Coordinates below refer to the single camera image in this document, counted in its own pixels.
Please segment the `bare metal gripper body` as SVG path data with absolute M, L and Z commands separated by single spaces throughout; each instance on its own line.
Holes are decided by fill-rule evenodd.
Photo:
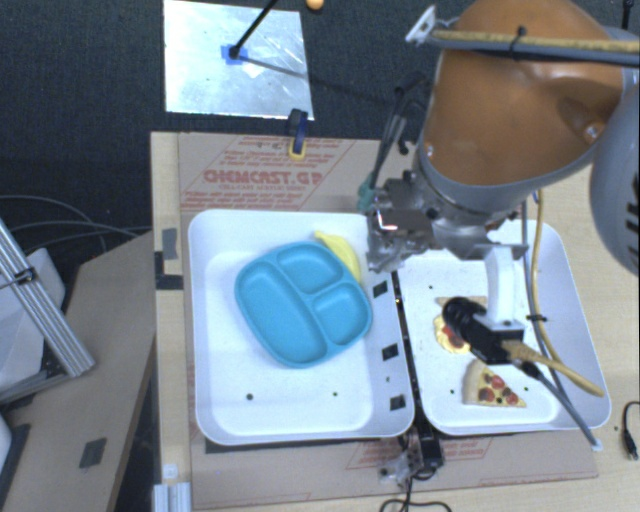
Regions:
M 483 259 L 489 245 L 488 218 L 462 208 L 422 178 L 364 182 L 368 269 L 392 272 L 408 258 L 444 249 L 461 260 Z

